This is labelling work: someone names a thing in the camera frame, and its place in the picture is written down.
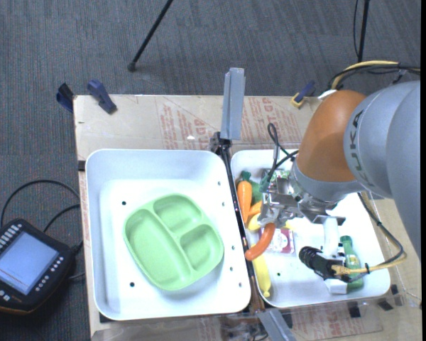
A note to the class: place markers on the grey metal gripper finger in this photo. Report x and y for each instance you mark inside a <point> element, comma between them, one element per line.
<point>266,216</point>
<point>281,219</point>

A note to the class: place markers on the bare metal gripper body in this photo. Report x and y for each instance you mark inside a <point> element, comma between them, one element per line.
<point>287,199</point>

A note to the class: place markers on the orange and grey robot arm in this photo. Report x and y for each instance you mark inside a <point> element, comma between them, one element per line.
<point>376,137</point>

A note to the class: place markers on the small orange carrot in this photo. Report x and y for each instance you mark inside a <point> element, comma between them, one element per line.
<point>255,208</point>

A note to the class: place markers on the pink and white packet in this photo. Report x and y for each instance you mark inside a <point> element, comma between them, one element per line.
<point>282,242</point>

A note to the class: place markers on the dark green broccoli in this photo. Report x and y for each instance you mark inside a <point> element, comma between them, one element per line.
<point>257,190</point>

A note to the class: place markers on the red sausage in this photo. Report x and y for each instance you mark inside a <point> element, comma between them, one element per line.
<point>261,245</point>

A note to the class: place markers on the yellow banana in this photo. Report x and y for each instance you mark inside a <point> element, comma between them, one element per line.
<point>262,274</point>

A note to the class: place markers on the white plastic tray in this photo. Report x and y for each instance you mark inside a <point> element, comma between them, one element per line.
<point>305,290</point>
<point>110,261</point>

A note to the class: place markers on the green divided plate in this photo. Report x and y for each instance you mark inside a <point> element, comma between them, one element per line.
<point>152,240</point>

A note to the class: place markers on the brown cardboard board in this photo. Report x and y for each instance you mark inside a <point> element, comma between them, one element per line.
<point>145,123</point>

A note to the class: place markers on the black tripod leg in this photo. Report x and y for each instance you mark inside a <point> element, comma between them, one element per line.
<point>152,27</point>
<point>365,20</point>

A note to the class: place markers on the black cylinder on white bracket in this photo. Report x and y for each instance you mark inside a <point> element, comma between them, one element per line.
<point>316,259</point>

